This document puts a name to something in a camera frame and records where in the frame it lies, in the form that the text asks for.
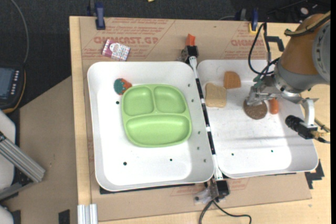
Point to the green divided plate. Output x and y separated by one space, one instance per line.
155 118

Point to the pink and white packet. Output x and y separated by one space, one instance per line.
115 50

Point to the tan toy bread slice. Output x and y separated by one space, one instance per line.
215 95

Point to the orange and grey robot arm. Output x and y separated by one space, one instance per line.
299 52

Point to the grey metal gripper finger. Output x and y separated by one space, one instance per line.
250 101
263 100

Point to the red and green toy strawberry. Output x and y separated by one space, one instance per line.
120 86

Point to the brown round biscuit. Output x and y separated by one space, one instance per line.
256 112

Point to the white plastic tray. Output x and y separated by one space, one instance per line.
249 144
157 165

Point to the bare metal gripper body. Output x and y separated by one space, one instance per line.
267 90

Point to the thin black and white rod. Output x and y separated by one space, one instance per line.
207 123

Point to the black cylinder on white bracket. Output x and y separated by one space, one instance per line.
302 126

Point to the orange toy sausage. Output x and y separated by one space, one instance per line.
274 107

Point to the brown cardboard board, red print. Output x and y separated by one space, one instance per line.
162 31

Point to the orange toy toast slice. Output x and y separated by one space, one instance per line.
232 80

